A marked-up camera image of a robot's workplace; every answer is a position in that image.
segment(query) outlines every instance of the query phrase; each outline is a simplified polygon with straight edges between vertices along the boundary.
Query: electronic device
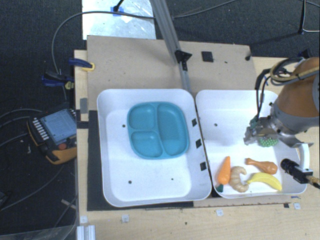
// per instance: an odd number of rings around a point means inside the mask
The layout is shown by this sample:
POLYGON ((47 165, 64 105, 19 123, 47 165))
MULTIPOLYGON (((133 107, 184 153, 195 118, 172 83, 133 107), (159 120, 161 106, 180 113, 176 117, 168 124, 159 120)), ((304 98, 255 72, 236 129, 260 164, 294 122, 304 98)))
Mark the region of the electronic device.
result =
POLYGON ((35 145, 54 165, 77 156, 76 112, 68 103, 31 116, 27 128, 35 145))

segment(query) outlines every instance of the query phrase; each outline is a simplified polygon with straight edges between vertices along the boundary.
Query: wire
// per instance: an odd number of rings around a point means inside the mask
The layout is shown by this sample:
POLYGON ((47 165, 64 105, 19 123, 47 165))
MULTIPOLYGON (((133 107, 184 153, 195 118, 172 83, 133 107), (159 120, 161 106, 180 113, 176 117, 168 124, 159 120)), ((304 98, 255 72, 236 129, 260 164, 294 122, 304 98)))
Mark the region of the wire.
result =
POLYGON ((64 209, 63 213, 60 215, 60 217, 58 218, 58 220, 56 221, 56 223, 54 224, 54 228, 56 228, 58 226, 58 224, 60 223, 60 221, 62 220, 62 218, 66 215, 67 211, 70 209, 70 207, 72 206, 72 204, 77 200, 78 198, 78 194, 75 195, 74 199, 72 199, 72 201, 68 204, 68 206, 64 209))
MULTIPOLYGON (((81 15, 85 15, 85 14, 116 14, 116 15, 122 15, 122 16, 128 16, 128 17, 133 17, 133 18, 138 18, 138 19, 145 19, 145 20, 154 20, 154 17, 150 17, 150 16, 140 16, 140 15, 135 15, 135 14, 130 14, 130 13, 125 13, 125 12, 115 12, 115 11, 101 11, 101 10, 93 10, 93 11, 83 11, 83 12, 79 12, 76 13, 72 16, 70 16, 69 18, 65 19, 56 29, 53 38, 52 38, 52 42, 51 42, 51 57, 52 57, 52 61, 53 61, 53 66, 55 69, 55 72, 58 75, 61 75, 61 70, 58 69, 57 67, 57 63, 56 63, 56 59, 55 59, 55 40, 57 37, 58 32, 60 31, 60 29, 63 27, 64 24, 66 24, 68 21, 72 20, 75 17, 81 16, 81 15)), ((65 87, 62 86, 63 89, 63 95, 64 95, 64 99, 67 100, 67 94, 66 94, 66 90, 65 87)))
POLYGON ((312 176, 312 175, 307 175, 306 178, 308 179, 308 181, 310 183, 316 183, 316 184, 320 184, 320 179, 315 177, 315 176, 312 176))
POLYGON ((11 138, 11 139, 9 139, 9 140, 1 143, 1 144, 0 144, 0 148, 3 147, 4 145, 10 143, 10 142, 17 141, 17 140, 19 140, 19 139, 21 139, 22 137, 27 136, 27 135, 28 135, 28 133, 23 133, 23 134, 20 134, 20 135, 18 135, 18 136, 16 136, 16 137, 13 137, 13 138, 11 138))
MULTIPOLYGON (((210 10, 216 9, 218 7, 221 7, 221 6, 225 6, 225 5, 231 4, 231 3, 236 2, 236 1, 240 1, 240 0, 230 0, 230 1, 218 4, 218 5, 215 5, 215 6, 212 6, 210 8, 207 8, 207 9, 204 9, 204 10, 201 10, 201 11, 197 11, 197 12, 194 12, 194 13, 189 13, 189 14, 179 15, 179 16, 173 16, 172 19, 180 19, 180 18, 195 16, 195 15, 202 14, 202 13, 208 12, 210 10)), ((320 5, 318 5, 316 3, 313 3, 313 2, 310 2, 310 1, 306 1, 306 3, 320 8, 320 5)))
POLYGON ((9 157, 8 157, 8 155, 7 155, 7 146, 5 147, 5 150, 4 150, 4 162, 2 162, 1 165, 2 165, 2 167, 0 167, 0 172, 9 169, 9 167, 10 167, 10 165, 11 165, 10 159, 9 159, 9 157))
POLYGON ((319 184, 317 184, 317 183, 312 183, 312 185, 313 185, 315 188, 320 189, 320 185, 319 185, 319 184))
POLYGON ((62 238, 61 240, 65 240, 73 231, 74 231, 74 229, 76 228, 76 222, 74 221, 74 223, 73 223, 73 226, 71 227, 71 229, 69 230, 69 232, 67 232, 66 234, 65 234, 65 236, 64 236, 64 238, 62 238))
POLYGON ((254 119, 256 121, 258 121, 258 114, 259 114, 259 109, 260 109, 260 105, 259 105, 259 89, 260 89, 260 85, 263 79, 265 79, 265 85, 267 85, 267 78, 266 78, 266 74, 270 73, 270 68, 264 69, 262 70, 262 72, 258 75, 258 77, 255 80, 255 84, 254 84, 254 89, 255 89, 255 101, 256 101, 256 116, 254 117, 254 119))
POLYGON ((306 0, 303 0, 302 30, 305 31, 305 32, 310 32, 310 33, 319 32, 319 30, 307 30, 307 29, 304 29, 305 19, 306 19, 306 0))
POLYGON ((260 112, 261 112, 261 108, 262 108, 262 104, 264 102, 264 92, 265 92, 265 87, 266 87, 266 84, 267 84, 267 81, 270 79, 270 76, 268 76, 264 82, 263 82, 263 85, 262 85, 262 89, 261 89, 261 94, 260 94, 260 105, 259 105, 259 108, 258 108, 258 112, 256 114, 256 120, 258 121, 259 119, 259 116, 260 116, 260 112))
POLYGON ((7 113, 4 113, 2 115, 0 115, 0 119, 9 115, 9 114, 12 114, 12 113, 15 113, 15 112, 20 112, 20 111, 34 111, 34 112, 42 112, 41 110, 38 110, 38 109, 33 109, 33 108, 19 108, 19 109, 15 109, 15 110, 11 110, 7 113))
POLYGON ((308 69, 308 70, 303 71, 298 74, 291 73, 290 76, 288 76, 288 77, 280 76, 280 74, 281 74, 280 70, 282 70, 282 68, 284 66, 287 66, 292 63, 298 63, 301 60, 302 60, 301 57, 287 58, 287 59, 282 60, 282 61, 278 62, 277 64, 275 64, 270 70, 270 77, 271 77, 272 84, 274 84, 275 86, 288 85, 288 84, 292 84, 297 81, 309 78, 313 75, 319 74, 319 67, 316 66, 316 67, 313 67, 311 69, 308 69))
POLYGON ((33 195, 37 194, 38 192, 40 192, 42 189, 44 189, 46 186, 48 186, 51 182, 53 182, 53 181, 58 177, 58 175, 61 173, 61 171, 63 170, 64 167, 65 167, 65 165, 62 165, 61 168, 60 168, 60 170, 53 176, 53 178, 50 179, 50 180, 49 180, 46 184, 44 184, 42 187, 38 188, 36 191, 34 191, 34 192, 32 192, 31 194, 25 196, 24 198, 22 198, 22 199, 20 199, 20 200, 18 200, 18 201, 16 201, 16 202, 14 202, 14 203, 12 203, 12 204, 9 204, 9 205, 5 206, 5 207, 2 208, 0 211, 4 211, 4 210, 6 210, 6 209, 8 209, 8 208, 10 208, 10 207, 12 207, 12 206, 15 206, 15 205, 21 203, 22 201, 24 201, 24 200, 32 197, 33 195))
POLYGON ((28 119, 30 116, 21 116, 21 117, 17 117, 17 118, 14 118, 14 119, 11 119, 9 121, 6 121, 4 122, 3 124, 0 124, 0 129, 10 123, 13 123, 14 121, 18 121, 18 120, 21 120, 21 119, 28 119))

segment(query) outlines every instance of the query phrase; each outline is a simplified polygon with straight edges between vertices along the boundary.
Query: screen display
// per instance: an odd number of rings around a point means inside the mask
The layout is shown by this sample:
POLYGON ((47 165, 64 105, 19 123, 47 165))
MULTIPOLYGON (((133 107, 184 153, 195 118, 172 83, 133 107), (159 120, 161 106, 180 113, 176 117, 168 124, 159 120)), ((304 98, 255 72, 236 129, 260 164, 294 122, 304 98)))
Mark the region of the screen display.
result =
POLYGON ((77 125, 68 109, 60 110, 40 119, 56 145, 76 135, 77 125))

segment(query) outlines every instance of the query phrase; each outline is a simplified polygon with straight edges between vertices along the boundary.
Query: metal pole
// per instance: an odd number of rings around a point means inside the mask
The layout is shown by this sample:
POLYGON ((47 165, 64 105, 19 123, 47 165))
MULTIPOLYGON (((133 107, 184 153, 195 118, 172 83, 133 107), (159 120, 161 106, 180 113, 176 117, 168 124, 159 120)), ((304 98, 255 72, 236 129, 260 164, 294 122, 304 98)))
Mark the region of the metal pole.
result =
MULTIPOLYGON (((169 54, 174 63, 177 63, 178 61, 176 59, 175 52, 177 50, 181 50, 181 48, 166 0, 150 0, 150 3, 169 54)), ((182 62, 179 62, 179 71, 182 80, 182 87, 191 93, 188 71, 183 70, 182 62)))

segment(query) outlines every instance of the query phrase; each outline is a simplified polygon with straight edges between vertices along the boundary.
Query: black cable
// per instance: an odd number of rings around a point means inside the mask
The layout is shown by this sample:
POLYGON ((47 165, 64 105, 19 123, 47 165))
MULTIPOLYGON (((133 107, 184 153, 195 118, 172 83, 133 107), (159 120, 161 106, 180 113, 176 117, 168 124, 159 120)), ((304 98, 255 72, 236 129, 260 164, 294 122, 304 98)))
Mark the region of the black cable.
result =
MULTIPOLYGON (((66 24, 68 21, 72 20, 75 17, 78 16, 82 16, 85 14, 116 14, 116 15, 122 15, 122 16, 128 16, 128 17, 134 17, 134 18, 138 18, 138 19, 147 19, 147 20, 154 20, 154 17, 149 17, 149 16, 140 16, 140 15, 135 15, 135 14, 130 14, 130 13, 125 13, 125 12, 119 12, 119 11, 101 11, 101 10, 93 10, 93 11, 83 11, 83 12, 79 12, 76 13, 72 16, 70 16, 69 18, 65 19, 56 29, 53 38, 52 38, 52 42, 51 42, 51 58, 53 61, 53 66, 55 69, 55 72, 58 75, 61 75, 61 71, 58 69, 57 64, 56 64, 56 59, 55 59, 55 40, 57 37, 58 32, 60 31, 60 29, 63 27, 64 24, 66 24)), ((62 86, 62 90, 63 90, 63 95, 64 95, 64 99, 67 100, 67 94, 66 94, 66 90, 65 87, 62 86)))
POLYGON ((44 184, 42 187, 38 188, 36 191, 34 191, 34 192, 32 192, 31 194, 25 196, 24 198, 22 198, 22 199, 20 199, 20 200, 18 200, 18 201, 16 201, 16 202, 14 202, 14 203, 12 203, 12 204, 9 204, 9 205, 5 206, 4 208, 1 209, 1 211, 4 211, 4 210, 6 210, 6 209, 8 209, 8 208, 10 208, 10 207, 12 207, 12 206, 15 206, 15 205, 19 204, 20 202, 22 202, 22 201, 24 201, 24 200, 32 197, 33 195, 37 194, 38 192, 40 192, 42 189, 44 189, 46 186, 48 186, 51 182, 53 182, 53 181, 58 177, 58 175, 61 173, 61 171, 63 170, 64 167, 65 167, 65 165, 62 165, 61 168, 60 168, 60 170, 53 176, 53 178, 50 179, 50 180, 49 180, 46 184, 44 184))
POLYGON ((0 129, 10 123, 13 123, 15 121, 18 121, 18 120, 21 120, 21 119, 28 119, 30 116, 21 116, 21 117, 17 117, 17 118, 14 118, 14 119, 11 119, 9 121, 6 121, 4 122, 3 124, 0 124, 0 129))
POLYGON ((302 57, 287 58, 274 65, 270 70, 271 83, 275 86, 289 85, 298 81, 302 81, 306 78, 319 74, 319 68, 314 67, 307 71, 296 73, 287 71, 284 67, 292 63, 300 63, 303 61, 302 57))
POLYGON ((20 134, 20 135, 18 135, 18 136, 16 136, 16 137, 13 137, 13 138, 11 138, 11 139, 9 139, 9 140, 6 140, 5 142, 3 142, 3 143, 0 144, 0 148, 3 147, 4 145, 10 143, 10 142, 17 141, 17 140, 19 140, 19 139, 21 139, 22 137, 27 136, 27 135, 28 135, 28 133, 23 133, 23 134, 20 134))
POLYGON ((266 87, 266 84, 267 84, 267 81, 270 79, 270 76, 268 76, 264 82, 263 82, 263 85, 262 85, 262 89, 261 89, 261 96, 260 96, 260 105, 259 105, 259 108, 258 108, 258 113, 256 114, 256 120, 259 119, 259 116, 260 116, 260 112, 261 112, 261 108, 262 108, 262 104, 264 102, 264 92, 265 92, 265 87, 266 87))
MULTIPOLYGON (((230 1, 227 1, 227 2, 224 2, 224 3, 221 3, 221 4, 218 4, 218 5, 215 5, 215 6, 212 6, 212 7, 210 7, 210 8, 207 8, 207 9, 204 9, 204 10, 201 10, 201 11, 197 11, 197 12, 194 12, 194 13, 189 13, 189 14, 184 14, 184 15, 173 16, 172 19, 180 19, 180 18, 186 18, 186 17, 190 17, 190 16, 195 16, 195 15, 198 15, 198 14, 202 14, 202 13, 211 11, 211 10, 216 9, 216 8, 218 8, 218 7, 221 7, 221 6, 225 6, 225 5, 231 4, 231 3, 236 2, 236 1, 240 1, 240 0, 230 0, 230 1)), ((310 1, 306 1, 306 3, 311 4, 311 5, 313 5, 313 6, 316 6, 316 7, 319 7, 319 8, 320 8, 320 5, 318 5, 318 4, 316 4, 316 3, 313 3, 313 2, 310 2, 310 1)))
POLYGON ((0 167, 0 172, 9 169, 9 167, 11 165, 9 157, 7 156, 7 152, 6 151, 7 151, 7 147, 5 147, 5 149, 4 149, 4 160, 5 160, 5 164, 4 165, 5 166, 3 166, 3 163, 1 163, 2 167, 0 167))
POLYGON ((320 185, 319 185, 319 184, 317 184, 317 183, 312 183, 312 185, 313 185, 315 188, 320 189, 320 185))
POLYGON ((255 101, 256 101, 256 121, 258 121, 259 117, 259 89, 263 79, 266 79, 266 74, 270 73, 270 68, 262 70, 262 72, 258 75, 255 80, 254 89, 255 89, 255 101))
POLYGON ((78 194, 75 195, 74 199, 72 199, 72 201, 68 204, 68 206, 64 209, 63 213, 60 215, 60 217, 58 218, 58 220, 56 221, 56 223, 54 224, 54 228, 56 228, 58 226, 58 224, 60 223, 60 221, 62 220, 62 218, 66 215, 67 211, 70 209, 70 207, 72 206, 72 204, 77 200, 78 198, 78 194))
POLYGON ((69 226, 69 227, 71 227, 71 229, 69 230, 69 232, 67 232, 65 234, 65 236, 61 240, 65 240, 69 235, 71 235, 75 231, 75 228, 77 227, 76 220, 77 220, 77 216, 75 216, 75 220, 74 220, 74 222, 72 224, 73 226, 72 227, 69 226))
POLYGON ((12 113, 15 113, 15 112, 21 112, 21 111, 34 111, 34 112, 42 112, 41 110, 38 110, 38 109, 33 109, 33 108, 19 108, 19 109, 15 109, 15 110, 11 110, 7 113, 4 113, 2 115, 0 115, 0 119, 7 116, 7 115, 10 115, 12 113))

